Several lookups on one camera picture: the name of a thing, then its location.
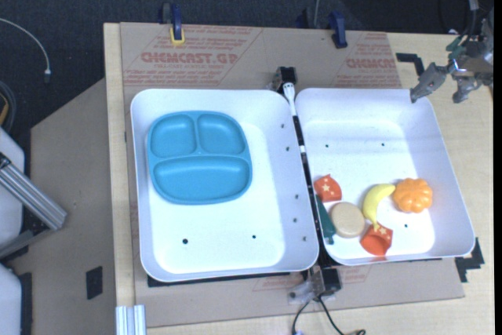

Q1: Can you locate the black block with thin wires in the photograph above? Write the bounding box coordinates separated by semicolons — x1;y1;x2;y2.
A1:
273;66;297;92
308;267;343;298

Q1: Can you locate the blue divided plate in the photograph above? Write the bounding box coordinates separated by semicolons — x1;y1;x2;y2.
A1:
147;111;253;206

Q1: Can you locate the brown cardboard board red print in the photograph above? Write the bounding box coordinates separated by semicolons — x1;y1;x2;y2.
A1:
119;22;466;329

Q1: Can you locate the orange pumpkin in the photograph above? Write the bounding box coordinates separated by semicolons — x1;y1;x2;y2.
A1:
391;177;434;214

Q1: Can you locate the thin black and white rod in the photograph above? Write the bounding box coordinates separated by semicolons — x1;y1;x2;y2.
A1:
282;82;327;271

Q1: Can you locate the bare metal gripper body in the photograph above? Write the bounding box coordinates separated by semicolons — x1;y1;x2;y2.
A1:
446;9;495;88

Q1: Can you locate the dark green toy vegetable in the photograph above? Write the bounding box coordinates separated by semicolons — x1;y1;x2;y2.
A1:
315;195;337;246

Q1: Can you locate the beige round biscuit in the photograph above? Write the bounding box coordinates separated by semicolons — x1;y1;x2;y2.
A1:
328;202;366;239

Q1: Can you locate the yellow banana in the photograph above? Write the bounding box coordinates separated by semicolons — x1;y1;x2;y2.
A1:
361;183;396;231

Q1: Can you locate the white plastic tray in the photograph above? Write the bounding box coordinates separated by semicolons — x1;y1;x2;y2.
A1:
129;88;320;283
293;87;477;267

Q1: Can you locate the red-orange wedge with stars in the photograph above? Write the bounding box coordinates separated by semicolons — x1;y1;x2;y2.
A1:
313;174;343;203
359;223;395;257

